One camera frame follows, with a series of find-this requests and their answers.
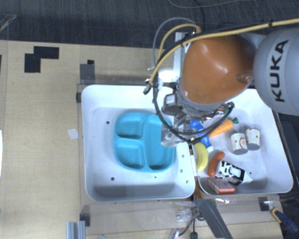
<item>yellow cable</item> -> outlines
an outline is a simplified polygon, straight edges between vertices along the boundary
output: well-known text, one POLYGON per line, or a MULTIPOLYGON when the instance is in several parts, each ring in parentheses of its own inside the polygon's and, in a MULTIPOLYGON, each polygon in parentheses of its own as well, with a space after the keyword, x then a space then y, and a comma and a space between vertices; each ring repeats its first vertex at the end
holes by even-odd
POLYGON ((184 41, 181 44, 178 44, 177 46, 172 48, 170 51, 168 51, 160 59, 160 61, 157 63, 157 65, 154 68, 154 71, 153 71, 152 76, 151 76, 151 78, 148 82, 148 85, 150 85, 153 82, 154 77, 157 74, 159 67, 166 60, 166 58, 171 53, 173 53, 175 50, 177 50, 181 46, 189 44, 190 42, 194 42, 194 41, 197 41, 197 40, 200 40, 200 39, 212 38, 212 37, 220 37, 220 36, 228 36, 228 35, 233 35, 233 34, 246 33, 246 32, 256 31, 256 30, 260 30, 260 29, 264 29, 264 28, 272 27, 272 26, 282 26, 282 25, 289 25, 289 24, 296 24, 296 23, 299 23, 299 18, 280 20, 280 21, 276 21, 276 22, 264 23, 264 24, 249 26, 249 27, 240 28, 240 29, 236 29, 236 30, 229 30, 229 31, 218 32, 218 33, 210 33, 210 34, 205 34, 205 35, 200 35, 200 36, 193 37, 189 40, 184 41))
POLYGON ((181 25, 178 25, 178 26, 175 26, 173 27, 170 31, 168 31, 165 35, 164 35, 164 38, 163 40, 161 41, 160 43, 160 46, 159 46, 159 53, 158 53, 158 57, 161 56, 161 53, 163 51, 163 47, 164 47, 164 44, 165 44, 165 41, 166 39, 170 36, 170 34, 172 34, 174 31, 180 29, 180 28, 183 28, 183 27, 195 27, 196 29, 196 33, 200 33, 201 32, 201 29, 198 25, 195 25, 195 24, 191 24, 191 23, 185 23, 185 24, 181 24, 181 25))

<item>wooden table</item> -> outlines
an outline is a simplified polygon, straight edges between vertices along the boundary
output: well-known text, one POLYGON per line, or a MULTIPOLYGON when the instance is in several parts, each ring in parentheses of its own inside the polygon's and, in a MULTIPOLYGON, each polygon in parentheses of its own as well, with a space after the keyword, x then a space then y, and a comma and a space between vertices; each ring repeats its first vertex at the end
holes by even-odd
MULTIPOLYGON (((94 60, 97 78, 145 79, 151 50, 0 41, 0 52, 2 67, 7 67, 7 74, 3 70, 0 76, 0 86, 6 84, 5 106, 0 100, 0 111, 5 113, 0 123, 4 126, 0 239, 66 238, 66 223, 78 221, 85 201, 80 191, 78 139, 71 140, 68 134, 69 129, 78 130, 79 65, 94 60), (33 53, 34 46, 59 47, 59 59, 41 59, 41 73, 25 73, 24 55, 33 53)), ((278 197, 271 197, 279 205, 278 197)), ((251 200, 240 199, 243 203, 251 200)), ((171 228, 185 227, 175 220, 171 202, 159 202, 159 210, 150 209, 156 205, 147 202, 125 207, 90 204, 100 222, 89 228, 96 233, 89 239, 97 239, 97 233, 108 239, 168 238, 171 228)), ((241 208, 237 210, 236 205, 233 212, 226 210, 223 215, 234 238, 282 238, 269 212, 260 212, 257 204, 241 208)), ((196 225, 199 238, 213 238, 206 222, 196 225)))

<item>wooden floor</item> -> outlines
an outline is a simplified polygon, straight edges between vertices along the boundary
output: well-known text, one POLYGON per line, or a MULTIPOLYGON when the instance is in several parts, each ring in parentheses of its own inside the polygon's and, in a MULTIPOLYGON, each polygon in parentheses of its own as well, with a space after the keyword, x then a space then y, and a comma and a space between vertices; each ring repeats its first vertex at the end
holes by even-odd
MULTIPOLYGON (((0 41, 0 52, 4 52, 2 60, 7 61, 2 63, 0 76, 3 89, 6 83, 6 105, 2 106, 4 100, 0 100, 0 111, 5 114, 0 122, 0 127, 4 126, 0 239, 66 238, 66 223, 78 221, 81 211, 78 139, 72 140, 68 134, 69 129, 78 129, 75 97, 79 64, 95 60, 96 75, 100 77, 133 75, 145 79, 151 66, 151 50, 0 41), (42 59, 41 73, 24 73, 24 54, 33 53, 34 46, 59 47, 59 59, 42 59)), ((234 238, 282 238, 280 226, 269 212, 252 210, 248 216, 247 210, 244 214, 247 218, 243 224, 229 222, 234 238)), ((108 239, 166 239, 175 223, 174 216, 167 217, 171 221, 166 226, 158 218, 151 220, 157 230, 140 232, 137 226, 133 230, 133 224, 122 214, 104 216, 107 229, 96 228, 99 233, 87 238, 97 239, 106 231, 108 239), (120 227, 115 222, 118 217, 120 227)), ((235 213, 225 214, 224 219, 235 219, 235 213)), ((213 238, 206 223, 197 224, 196 230, 199 238, 213 238)))

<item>blue divided plate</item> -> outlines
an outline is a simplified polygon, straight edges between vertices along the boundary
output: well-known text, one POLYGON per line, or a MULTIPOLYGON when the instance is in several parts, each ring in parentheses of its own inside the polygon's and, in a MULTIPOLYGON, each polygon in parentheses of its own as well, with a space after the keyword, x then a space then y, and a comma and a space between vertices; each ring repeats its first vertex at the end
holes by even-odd
POLYGON ((174 162, 175 149, 160 144, 161 121, 151 113, 125 113, 115 123, 114 155, 124 168, 160 172, 174 162))

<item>white can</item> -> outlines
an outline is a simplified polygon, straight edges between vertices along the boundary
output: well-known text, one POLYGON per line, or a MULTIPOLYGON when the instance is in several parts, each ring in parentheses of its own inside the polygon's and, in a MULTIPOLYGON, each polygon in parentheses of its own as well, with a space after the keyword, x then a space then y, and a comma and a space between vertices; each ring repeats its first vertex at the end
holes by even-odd
POLYGON ((230 140, 234 154, 241 155, 247 153, 248 149, 244 133, 234 133, 230 136, 230 140))
POLYGON ((260 131, 255 128, 246 130, 247 148, 249 150, 258 150, 260 148, 260 131))

